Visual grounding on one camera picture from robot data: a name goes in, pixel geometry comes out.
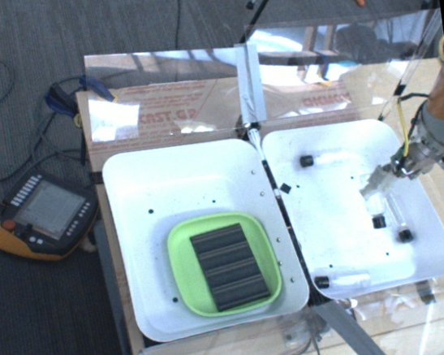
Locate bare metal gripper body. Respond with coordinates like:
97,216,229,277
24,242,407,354
387,132,444,185

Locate clear plastic bottle black cap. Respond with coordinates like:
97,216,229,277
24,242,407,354
385,190,416,245
313,267,373,294
298,147,354,171
365,189,390,231

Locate white plastic tray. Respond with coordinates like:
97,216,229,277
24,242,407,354
98,129,315,349
259,107,444,308

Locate thin black and white rod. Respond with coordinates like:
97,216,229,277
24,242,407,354
245,119,318,297

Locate dark grey ribbed block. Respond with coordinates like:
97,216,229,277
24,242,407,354
188,219,274,316

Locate brown cardboard board red print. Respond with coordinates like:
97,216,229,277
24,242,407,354
74,41,444,355

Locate green plate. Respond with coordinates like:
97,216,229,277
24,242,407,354
163,205,287,324

